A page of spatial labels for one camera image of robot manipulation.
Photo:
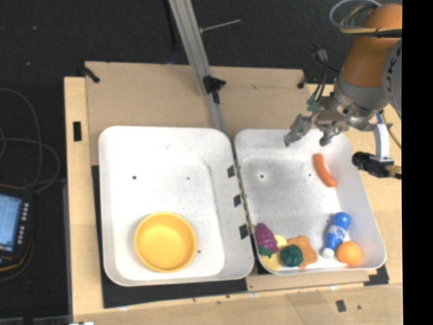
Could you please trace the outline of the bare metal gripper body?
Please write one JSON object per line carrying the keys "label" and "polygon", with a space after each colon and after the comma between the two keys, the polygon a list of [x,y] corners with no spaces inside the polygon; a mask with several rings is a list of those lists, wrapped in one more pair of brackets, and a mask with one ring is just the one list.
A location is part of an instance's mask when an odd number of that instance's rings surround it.
{"label": "bare metal gripper body", "polygon": [[334,93],[322,96],[315,104],[312,121],[320,130],[347,131],[354,128],[359,131],[372,131],[374,124],[370,123],[374,111],[364,108],[346,95]]}

